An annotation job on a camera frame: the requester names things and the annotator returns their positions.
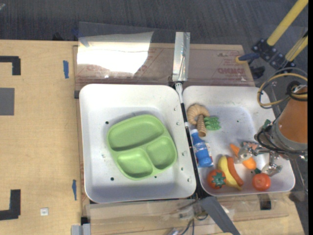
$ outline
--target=red tomato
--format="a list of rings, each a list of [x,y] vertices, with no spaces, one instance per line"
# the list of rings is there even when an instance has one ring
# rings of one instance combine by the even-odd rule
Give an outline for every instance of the red tomato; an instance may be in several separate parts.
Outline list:
[[[214,169],[207,175],[207,183],[213,189],[220,189],[226,185],[225,173],[221,170]]]
[[[252,178],[252,185],[256,190],[267,190],[270,187],[270,177],[265,173],[255,174]]]

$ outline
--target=gray carpet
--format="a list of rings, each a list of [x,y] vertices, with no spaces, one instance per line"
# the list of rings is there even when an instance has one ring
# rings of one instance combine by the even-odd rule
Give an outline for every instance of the gray carpet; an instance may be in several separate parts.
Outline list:
[[[297,0],[0,0],[0,39],[52,40],[58,32],[65,40],[79,22],[105,23],[191,32],[191,43],[242,45],[245,53],[267,38]],[[286,54],[308,30],[308,6],[275,45]],[[294,60],[308,71],[308,48]],[[259,86],[275,70],[265,66]],[[285,87],[278,88],[285,93]],[[307,164],[302,165],[307,175]],[[293,196],[308,234],[308,198]]]

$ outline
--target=blue bottle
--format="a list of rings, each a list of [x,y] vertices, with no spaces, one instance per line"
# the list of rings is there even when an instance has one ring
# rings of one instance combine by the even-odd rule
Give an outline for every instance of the blue bottle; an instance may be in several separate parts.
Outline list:
[[[198,130],[194,129],[190,132],[190,134],[199,167],[212,167],[213,163],[211,157],[209,156],[209,151],[207,150],[205,142],[199,138]]]

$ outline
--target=yellow pipe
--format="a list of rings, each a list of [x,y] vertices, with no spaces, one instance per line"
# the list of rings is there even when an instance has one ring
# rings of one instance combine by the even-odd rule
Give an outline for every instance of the yellow pipe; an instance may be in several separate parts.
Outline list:
[[[293,61],[295,57],[308,45],[308,37],[301,38],[298,42],[291,48],[290,51],[285,55],[287,61]]]
[[[294,4],[288,14],[284,17],[284,19],[280,22],[280,24],[277,26],[271,36],[267,39],[267,44],[269,46],[275,45],[278,39],[285,33],[285,31],[304,9],[304,7],[308,4],[308,2],[309,0],[298,0]]]

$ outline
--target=yellow toy banana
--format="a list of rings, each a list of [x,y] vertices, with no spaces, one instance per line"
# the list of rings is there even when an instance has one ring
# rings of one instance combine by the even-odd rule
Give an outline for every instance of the yellow toy banana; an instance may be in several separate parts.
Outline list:
[[[227,165],[227,157],[222,156],[218,162],[218,169],[223,171],[226,176],[226,185],[230,187],[237,188],[238,190],[242,190],[242,188],[237,184],[236,180],[234,177],[230,174],[228,170],[228,165]]]

